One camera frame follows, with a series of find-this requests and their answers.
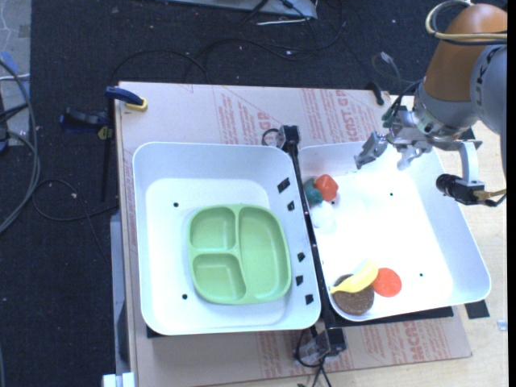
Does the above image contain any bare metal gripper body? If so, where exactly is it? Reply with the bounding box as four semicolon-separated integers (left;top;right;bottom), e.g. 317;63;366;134
383;109;436;155

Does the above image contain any teal toy vegetable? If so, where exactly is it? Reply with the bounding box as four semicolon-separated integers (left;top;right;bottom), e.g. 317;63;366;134
302;178;324;206

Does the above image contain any white plastic tray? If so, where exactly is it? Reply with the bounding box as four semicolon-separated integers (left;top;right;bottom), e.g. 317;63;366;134
131;141;323;336
298;141;493;323

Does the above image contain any white round toy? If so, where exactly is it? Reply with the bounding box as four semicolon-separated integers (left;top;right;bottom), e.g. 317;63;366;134
310;202;337;231

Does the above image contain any thin black rod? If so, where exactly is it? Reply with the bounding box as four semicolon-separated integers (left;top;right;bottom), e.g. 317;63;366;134
288;142;336;330

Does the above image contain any orange round slice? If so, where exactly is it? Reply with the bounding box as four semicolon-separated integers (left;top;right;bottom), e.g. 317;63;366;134
372;267;403;298

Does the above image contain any brown cardboard board red print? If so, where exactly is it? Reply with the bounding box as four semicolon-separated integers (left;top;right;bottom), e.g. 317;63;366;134
117;80;473;381

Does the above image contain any yellow banana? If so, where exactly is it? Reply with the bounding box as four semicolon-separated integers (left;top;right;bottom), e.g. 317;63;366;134
330;259;380;295

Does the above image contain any brown round biscuit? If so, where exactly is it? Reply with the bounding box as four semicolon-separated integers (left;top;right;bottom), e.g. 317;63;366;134
332;273;376;316

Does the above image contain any green divided plate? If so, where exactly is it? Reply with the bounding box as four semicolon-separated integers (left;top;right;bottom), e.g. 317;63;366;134
187;204;293;306

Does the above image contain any black cylinder on white bracket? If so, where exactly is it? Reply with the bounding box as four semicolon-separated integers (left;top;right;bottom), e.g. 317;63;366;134
435;139;486;206

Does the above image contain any black block with thin wires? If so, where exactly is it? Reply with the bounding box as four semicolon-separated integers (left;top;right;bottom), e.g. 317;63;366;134
310;327;347;357
276;124;302;151

